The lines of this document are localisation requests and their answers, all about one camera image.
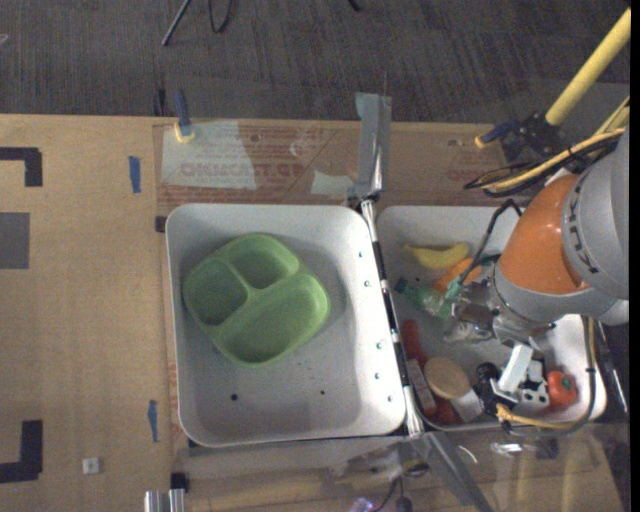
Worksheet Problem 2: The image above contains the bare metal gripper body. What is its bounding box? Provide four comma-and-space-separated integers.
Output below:
451, 279, 502, 344

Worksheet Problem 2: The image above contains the yellow padded pole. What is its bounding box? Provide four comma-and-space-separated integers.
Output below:
544, 6, 631, 127

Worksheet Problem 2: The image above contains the yellow banana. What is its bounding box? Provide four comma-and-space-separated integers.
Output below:
403, 241, 471, 271

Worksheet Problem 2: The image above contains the white plastic tray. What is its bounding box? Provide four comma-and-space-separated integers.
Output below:
375, 204, 609, 433
164, 202, 408, 448

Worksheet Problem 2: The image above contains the red sausage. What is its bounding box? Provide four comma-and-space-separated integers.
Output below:
401, 319, 430, 369

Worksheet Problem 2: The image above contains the thin black and white rod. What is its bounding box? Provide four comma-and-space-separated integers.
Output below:
359, 199, 425, 437

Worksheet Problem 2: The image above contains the white jar with tan lid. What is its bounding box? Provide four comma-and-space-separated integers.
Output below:
423, 356, 485, 424

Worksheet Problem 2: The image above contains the brown rectangular bar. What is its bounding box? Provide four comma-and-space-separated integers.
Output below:
405, 358, 438, 414

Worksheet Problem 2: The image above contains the orange carrot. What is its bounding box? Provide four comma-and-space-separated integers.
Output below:
431, 256, 484, 294

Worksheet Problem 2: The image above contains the orange tomato with green stem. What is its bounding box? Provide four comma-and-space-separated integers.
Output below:
545, 369, 580, 410

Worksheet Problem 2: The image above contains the clear bottle with green label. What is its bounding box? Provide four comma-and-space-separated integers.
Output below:
394, 277, 454, 321

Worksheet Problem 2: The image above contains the green divided plate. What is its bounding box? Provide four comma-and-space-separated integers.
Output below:
181, 232, 332, 369

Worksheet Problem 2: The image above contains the black cylinder on white bracket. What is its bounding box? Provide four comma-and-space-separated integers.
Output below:
473, 343, 551, 407

